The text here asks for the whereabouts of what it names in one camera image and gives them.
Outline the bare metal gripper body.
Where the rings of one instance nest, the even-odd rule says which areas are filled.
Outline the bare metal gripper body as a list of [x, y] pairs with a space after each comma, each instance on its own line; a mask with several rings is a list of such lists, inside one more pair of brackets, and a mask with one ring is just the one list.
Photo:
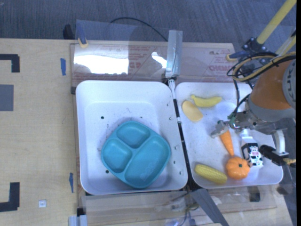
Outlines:
[[256, 130], [265, 135], [272, 135], [276, 131], [287, 130], [287, 127], [279, 126], [275, 122], [268, 122], [256, 117], [251, 111], [232, 112], [229, 116], [229, 125], [232, 129]]

